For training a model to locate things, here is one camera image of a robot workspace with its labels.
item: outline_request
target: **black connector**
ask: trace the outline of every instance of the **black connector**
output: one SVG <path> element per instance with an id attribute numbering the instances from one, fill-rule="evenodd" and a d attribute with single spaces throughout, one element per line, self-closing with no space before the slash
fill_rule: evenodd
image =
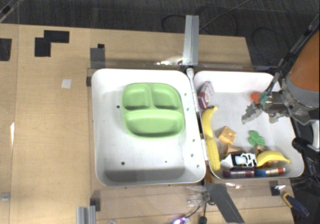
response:
<path id="1" fill-rule="evenodd" d="M 199 224 L 207 224 L 206 222 L 207 222 L 207 218 L 204 216 L 201 216 L 199 219 Z"/>

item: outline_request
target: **wooden block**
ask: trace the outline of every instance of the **wooden block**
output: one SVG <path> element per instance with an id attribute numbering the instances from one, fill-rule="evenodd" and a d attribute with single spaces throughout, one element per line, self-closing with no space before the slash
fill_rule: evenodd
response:
<path id="1" fill-rule="evenodd" d="M 220 134 L 220 136 L 218 137 L 218 139 L 220 141 L 222 141 L 225 144 L 229 144 L 232 145 L 232 143 L 234 142 L 234 138 L 236 137 L 236 133 L 231 130 L 228 127 L 224 127 L 222 133 Z"/>

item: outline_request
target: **metal bracket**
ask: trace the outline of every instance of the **metal bracket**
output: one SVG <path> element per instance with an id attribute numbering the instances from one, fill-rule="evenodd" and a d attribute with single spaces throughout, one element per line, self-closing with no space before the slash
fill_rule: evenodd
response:
<path id="1" fill-rule="evenodd" d="M 95 205 L 91 205 L 88 208 L 79 206 L 76 210 L 76 224 L 96 224 L 95 209 Z"/>
<path id="2" fill-rule="evenodd" d="M 186 16 L 185 20 L 182 65 L 196 66 L 198 64 L 199 16 Z"/>

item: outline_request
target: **white sticker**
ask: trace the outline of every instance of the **white sticker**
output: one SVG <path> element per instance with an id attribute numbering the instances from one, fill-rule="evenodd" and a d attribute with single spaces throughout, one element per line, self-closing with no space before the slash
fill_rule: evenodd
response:
<path id="1" fill-rule="evenodd" d="M 70 89 L 71 88 L 71 81 L 72 81 L 72 79 L 63 79 L 61 87 L 63 89 Z"/>

